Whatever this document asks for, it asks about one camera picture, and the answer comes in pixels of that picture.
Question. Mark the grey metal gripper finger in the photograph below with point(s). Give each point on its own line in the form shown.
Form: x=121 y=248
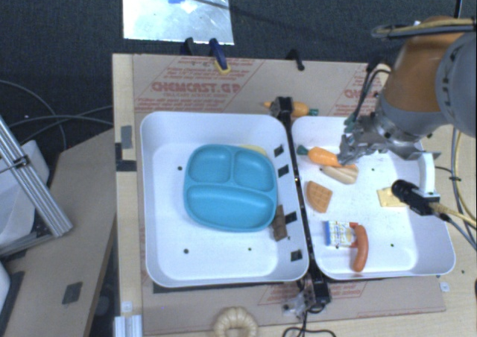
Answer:
x=358 y=153
x=344 y=149

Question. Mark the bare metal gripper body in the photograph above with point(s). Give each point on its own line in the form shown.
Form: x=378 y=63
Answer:
x=387 y=139

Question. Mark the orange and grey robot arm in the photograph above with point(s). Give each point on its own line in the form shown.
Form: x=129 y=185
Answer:
x=413 y=78

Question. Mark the orange carrot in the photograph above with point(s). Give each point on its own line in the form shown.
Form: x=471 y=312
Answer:
x=322 y=156
x=300 y=108

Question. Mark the beige hot dog bun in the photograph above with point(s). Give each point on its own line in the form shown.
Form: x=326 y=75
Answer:
x=341 y=175

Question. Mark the yellow cheese slice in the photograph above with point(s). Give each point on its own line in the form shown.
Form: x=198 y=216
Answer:
x=385 y=197

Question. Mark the orange waffle biscuit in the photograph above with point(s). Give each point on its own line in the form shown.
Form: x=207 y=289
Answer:
x=318 y=195

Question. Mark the thin black rod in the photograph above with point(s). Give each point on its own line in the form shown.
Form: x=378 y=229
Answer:
x=300 y=194

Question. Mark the white and blue carton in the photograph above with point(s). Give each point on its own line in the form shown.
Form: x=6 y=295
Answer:
x=337 y=233

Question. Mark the orange sausage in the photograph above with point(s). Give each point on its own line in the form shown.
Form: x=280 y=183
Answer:
x=360 y=249

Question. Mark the brown chocolate bar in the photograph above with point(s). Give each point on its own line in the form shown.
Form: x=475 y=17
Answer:
x=279 y=223

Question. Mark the white plastic tray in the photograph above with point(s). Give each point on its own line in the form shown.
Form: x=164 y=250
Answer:
x=387 y=249
x=208 y=257

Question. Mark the brown cardboard board red print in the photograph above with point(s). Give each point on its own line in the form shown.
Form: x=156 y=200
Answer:
x=257 y=78

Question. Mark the blue divided plate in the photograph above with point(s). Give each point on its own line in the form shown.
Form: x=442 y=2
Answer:
x=229 y=188

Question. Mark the beige doughnut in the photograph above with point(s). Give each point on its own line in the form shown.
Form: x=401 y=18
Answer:
x=223 y=322

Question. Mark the black cylinder on white bracket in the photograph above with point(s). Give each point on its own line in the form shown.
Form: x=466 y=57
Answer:
x=408 y=194

